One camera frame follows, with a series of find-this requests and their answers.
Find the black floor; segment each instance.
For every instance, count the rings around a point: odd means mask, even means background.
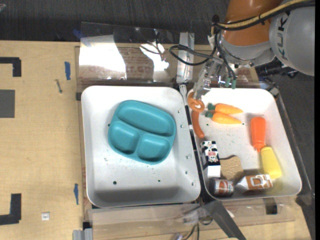
[[[0,40],[71,42],[79,41],[73,31],[81,29],[81,22],[181,32],[192,29],[197,36],[196,26],[209,23],[214,14],[224,19],[229,0],[0,0],[2,3],[6,8],[0,12]],[[203,38],[195,40],[207,44]],[[273,80],[279,85],[315,193],[315,78],[298,73],[294,78],[275,75]],[[315,239],[315,195],[312,205],[303,210]]]

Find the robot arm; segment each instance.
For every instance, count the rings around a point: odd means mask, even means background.
[[[232,68],[270,63],[315,75],[315,0],[230,0],[215,46]]]

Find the blue tape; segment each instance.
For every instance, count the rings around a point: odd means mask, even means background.
[[[66,79],[70,80],[71,69],[70,69],[70,63],[67,61],[64,62],[64,70],[65,70]]]
[[[79,190],[78,190],[77,183],[74,184],[73,192],[74,192],[74,196],[75,196],[76,205],[78,205],[79,204]]]

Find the yellow bottle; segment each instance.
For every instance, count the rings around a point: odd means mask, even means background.
[[[273,149],[269,146],[261,148],[262,166],[265,174],[269,174],[272,180],[282,175],[280,165]]]

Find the white tray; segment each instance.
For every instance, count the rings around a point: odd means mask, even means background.
[[[252,146],[250,121],[253,117],[264,117],[266,120],[265,144],[272,147],[282,176],[273,181],[273,188],[264,192],[243,194],[235,191],[231,197],[215,197],[221,200],[295,196],[302,188],[302,181],[294,159],[288,137],[280,117],[275,98],[264,89],[253,88],[212,88],[202,96],[205,110],[199,116],[199,124],[205,134],[203,139],[196,137],[197,146],[201,141],[216,141],[220,159],[238,156],[246,173],[260,171],[263,173],[260,154]],[[229,104],[243,110],[233,115],[242,124],[225,125],[213,122],[205,117],[208,104]],[[205,185],[209,189],[206,171],[203,171]]]
[[[173,116],[176,135],[167,158],[142,163],[113,151],[108,124],[117,106],[136,100]],[[90,86],[81,95],[86,190],[100,208],[187,203],[201,191],[197,164],[181,94],[170,87]]]

